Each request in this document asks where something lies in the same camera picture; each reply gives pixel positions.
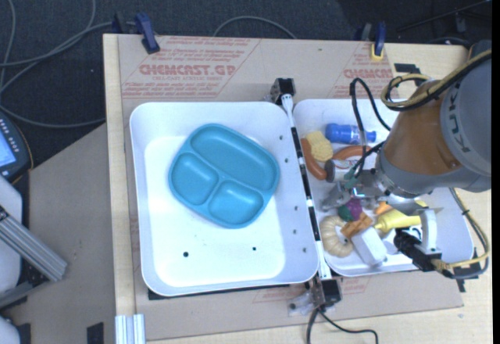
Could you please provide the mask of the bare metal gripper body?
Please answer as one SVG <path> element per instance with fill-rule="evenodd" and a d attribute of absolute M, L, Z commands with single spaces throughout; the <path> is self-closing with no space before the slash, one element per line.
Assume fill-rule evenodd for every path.
<path fill-rule="evenodd" d="M 385 201 L 389 204 L 411 202 L 416 195 L 398 187 L 389 177 L 374 168 L 354 175 L 349 172 L 344 186 L 358 199 Z"/>

